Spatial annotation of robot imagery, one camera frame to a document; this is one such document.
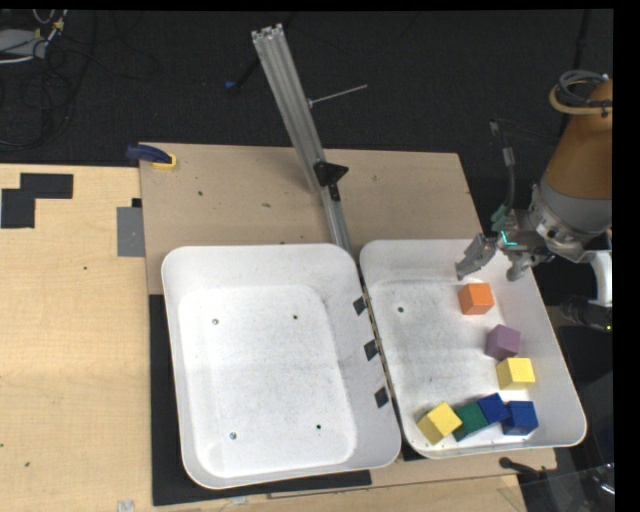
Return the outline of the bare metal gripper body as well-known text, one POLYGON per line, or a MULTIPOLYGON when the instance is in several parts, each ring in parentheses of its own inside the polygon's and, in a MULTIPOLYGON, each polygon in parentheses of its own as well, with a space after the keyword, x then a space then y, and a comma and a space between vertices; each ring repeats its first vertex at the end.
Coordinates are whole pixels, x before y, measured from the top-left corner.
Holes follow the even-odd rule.
POLYGON ((494 212, 498 247, 525 263, 560 257, 589 263, 607 248, 599 239, 607 230, 607 201, 534 187, 526 209, 517 209, 515 192, 507 192, 494 212))

